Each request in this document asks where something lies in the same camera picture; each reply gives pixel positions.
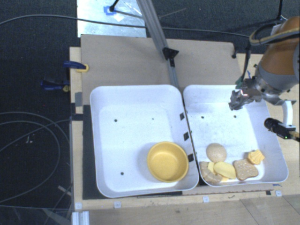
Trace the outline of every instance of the cardboard sheet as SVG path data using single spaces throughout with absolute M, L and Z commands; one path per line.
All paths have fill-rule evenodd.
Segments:
M 167 39 L 179 50 L 175 57 L 180 90 L 191 84 L 234 84 L 240 76 L 233 44 Z M 90 70 L 82 75 L 83 104 L 91 91 L 103 85 L 170 84 L 168 62 L 151 38 L 82 35 L 82 63 Z

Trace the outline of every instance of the yellow bowl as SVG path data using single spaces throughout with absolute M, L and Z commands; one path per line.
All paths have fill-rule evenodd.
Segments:
M 162 182 L 175 182 L 183 179 L 188 172 L 188 156 L 173 142 L 156 143 L 147 156 L 151 174 Z

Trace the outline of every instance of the black clip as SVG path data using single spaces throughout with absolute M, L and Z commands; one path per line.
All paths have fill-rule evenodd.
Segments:
M 174 58 L 176 57 L 176 55 L 179 53 L 179 51 L 168 48 L 168 47 L 164 47 L 163 48 L 163 54 L 165 56 L 166 60 L 170 61 L 170 66 L 171 67 L 175 67 L 175 62 L 174 62 Z

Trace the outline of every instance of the blue clamp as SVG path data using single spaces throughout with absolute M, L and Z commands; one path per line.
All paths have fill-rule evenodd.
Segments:
M 85 73 L 89 70 L 89 65 L 74 61 L 64 61 L 64 68 L 76 68 L 77 72 Z
M 69 81 L 55 81 L 55 80 L 47 80 L 44 79 L 41 81 L 42 89 L 46 91 L 53 90 L 63 90 L 64 92 L 70 91 L 70 82 Z
M 104 11 L 104 13 L 105 13 L 107 16 L 113 16 L 113 15 L 117 14 L 116 12 L 111 12 L 111 11 L 109 10 L 109 7 L 110 7 L 110 6 L 105 6 L 105 7 L 103 7 L 103 11 Z

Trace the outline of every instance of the black cable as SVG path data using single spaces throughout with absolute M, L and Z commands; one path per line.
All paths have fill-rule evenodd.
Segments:
M 66 121 L 70 121 L 70 120 L 69 120 L 69 119 L 60 120 L 60 121 L 57 121 L 56 123 L 66 122 Z M 51 126 L 51 125 L 53 125 L 53 124 L 52 124 L 52 123 L 49 123 L 48 125 L 45 125 L 45 127 L 48 127 L 48 126 Z M 0 152 L 2 152 L 4 149 L 8 148 L 10 145 L 14 144 L 15 142 L 21 140 L 22 138 L 24 138 L 24 137 L 26 137 L 26 136 L 28 136 L 28 135 L 30 135 L 30 134 L 33 134 L 33 133 L 35 133 L 35 132 L 37 132 L 37 131 L 39 131 L 39 130 L 41 130 L 41 129 L 44 129 L 44 127 L 40 127 L 40 128 L 38 128 L 38 129 L 35 129 L 35 130 L 33 130 L 33 131 L 31 131 L 31 132 L 29 132 L 29 133 L 27 133 L 27 134 L 25 134 L 25 135 L 23 135 L 23 136 L 17 138 L 16 140 L 10 142 L 9 144 L 7 144 L 7 145 L 5 145 L 3 148 L 1 148 L 1 149 L 0 149 Z
M 249 36 L 239 33 L 233 32 L 223 32 L 223 31 L 214 31 L 214 30 L 202 30 L 202 29 L 189 29 L 189 28 L 169 28 L 169 27 L 162 27 L 164 30 L 178 30 L 178 31 L 195 31 L 195 32 L 209 32 L 209 33 L 219 33 L 219 34 L 226 34 L 226 35 L 233 35 L 243 38 L 249 38 Z
M 31 113 L 31 112 L 1 112 L 0 113 L 0 115 L 7 115 L 7 114 L 26 114 L 26 115 L 36 116 L 36 117 L 45 119 L 45 120 L 51 122 L 52 124 L 54 124 L 63 133 L 63 135 L 66 138 L 67 142 L 70 143 L 69 138 L 68 138 L 67 134 L 64 132 L 64 130 L 62 130 L 62 128 L 56 122 L 54 122 L 53 120 L 51 120 L 51 119 L 49 119 L 45 116 L 35 114 L 35 113 Z
M 39 188 L 40 186 L 42 186 L 44 183 L 46 183 L 46 182 L 53 176 L 53 174 L 55 173 L 55 171 L 56 171 L 56 169 L 57 169 L 57 167 L 58 167 L 58 164 L 59 164 L 59 162 L 60 162 L 60 143 L 59 143 L 59 141 L 58 141 L 56 135 L 54 134 L 54 132 L 51 131 L 48 127 L 46 127 L 46 126 L 44 126 L 43 124 L 40 124 L 40 123 L 38 123 L 38 122 L 25 121 L 25 120 L 17 120 L 17 121 L 3 122 L 3 123 L 0 123 L 0 126 L 6 125 L 6 124 L 11 124 L 11 123 L 31 123 L 31 124 L 35 124 L 35 125 L 37 125 L 37 126 L 41 126 L 41 127 L 43 127 L 44 129 L 46 129 L 48 132 L 50 132 L 50 133 L 53 135 L 53 137 L 54 137 L 54 139 L 55 139 L 55 141 L 56 141 L 56 143 L 57 143 L 58 156 L 57 156 L 57 162 L 56 162 L 56 164 L 55 164 L 54 169 L 52 170 L 52 172 L 48 175 L 48 177 L 47 177 L 45 180 L 43 180 L 43 181 L 42 181 L 41 183 L 39 183 L 38 185 L 36 185 L 35 187 L 33 187 L 33 188 L 31 188 L 31 189 L 29 189 L 29 190 L 27 190 L 27 191 L 25 191 L 25 192 L 22 192 L 22 193 L 20 193 L 20 194 L 15 195 L 15 196 L 6 198 L 6 199 L 4 199 L 4 200 L 1 200 L 0 203 L 6 202 L 6 201 L 8 201 L 8 200 L 12 200 L 12 199 L 17 198 L 17 197 L 20 197 L 20 196 L 22 196 L 22 195 L 25 195 L 25 194 L 27 194 L 27 193 L 29 193 L 29 192 L 31 192 L 31 191 L 33 191 L 33 190 Z
M 61 202 L 61 200 L 63 199 L 63 197 L 68 193 L 68 191 L 71 189 L 72 187 L 72 183 L 71 185 L 64 191 L 64 193 L 61 195 L 61 197 L 59 198 L 59 200 L 56 202 L 55 206 L 52 208 L 52 210 L 55 210 L 56 207 L 58 206 L 58 204 Z M 46 221 L 44 222 L 44 225 L 46 225 L 50 219 L 51 215 L 47 217 Z
M 40 209 L 52 209 L 52 208 L 36 208 L 36 207 L 23 207 L 23 206 L 10 206 L 10 205 L 0 205 L 1 208 L 20 208 L 20 209 L 35 209 L 35 210 L 40 210 Z M 65 212 L 68 211 L 69 208 L 59 208 L 57 209 L 59 212 Z
M 258 35 L 261 31 L 266 30 L 266 29 L 273 28 L 274 26 L 276 26 L 276 25 L 278 25 L 278 24 L 281 24 L 281 23 L 282 23 L 282 22 L 272 22 L 272 23 L 268 23 L 268 24 L 266 24 L 266 25 L 261 26 L 260 28 L 258 28 L 258 29 L 255 31 L 255 33 L 254 33 L 254 35 L 253 35 L 253 38 L 254 38 L 254 39 L 257 39 L 257 35 Z
M 287 36 L 287 37 L 283 37 L 283 38 L 278 38 L 278 39 L 274 39 L 266 44 L 263 44 L 263 45 L 270 45 L 270 44 L 273 44 L 273 43 L 279 43 L 279 42 L 283 42 L 283 41 L 286 41 L 286 40 L 289 40 L 289 39 L 293 39 L 293 38 L 299 38 L 300 37 L 300 34 L 294 34 L 294 35 L 290 35 L 290 36 Z
M 32 15 L 24 15 L 24 16 L 14 17 L 14 18 L 11 18 L 11 19 L 0 22 L 0 25 L 4 25 L 6 23 L 9 23 L 9 22 L 12 22 L 12 21 L 15 21 L 15 20 L 19 20 L 19 19 L 23 19 L 23 18 L 28 18 L 28 17 L 54 17 L 54 18 L 64 18 L 64 19 L 77 20 L 77 21 L 82 21 L 82 22 L 87 22 L 87 23 L 97 23 L 97 24 L 119 26 L 119 27 L 143 28 L 143 29 L 147 28 L 146 26 L 118 24 L 118 23 L 110 23 L 110 22 L 100 22 L 100 21 L 94 21 L 94 20 L 89 20 L 89 19 L 82 19 L 82 18 L 63 16 L 63 15 L 52 15 L 52 14 L 32 14 Z M 243 35 L 243 34 L 239 34 L 239 33 L 222 32 L 222 31 L 214 31 L 214 30 L 170 28 L 170 27 L 162 27 L 162 29 L 164 29 L 164 30 L 197 31 L 197 32 L 218 33 L 218 34 L 227 34 L 227 35 L 232 35 L 232 36 L 239 36 L 239 37 L 244 37 L 244 38 L 249 37 L 247 35 Z
M 245 62 L 244 62 L 244 70 L 243 70 L 243 74 L 241 76 L 241 80 L 242 81 L 245 78 L 245 74 L 247 72 L 247 68 L 248 68 L 250 57 L 251 57 L 251 44 L 250 44 L 250 42 L 248 42 L 247 47 L 246 47 L 246 56 L 245 56 Z

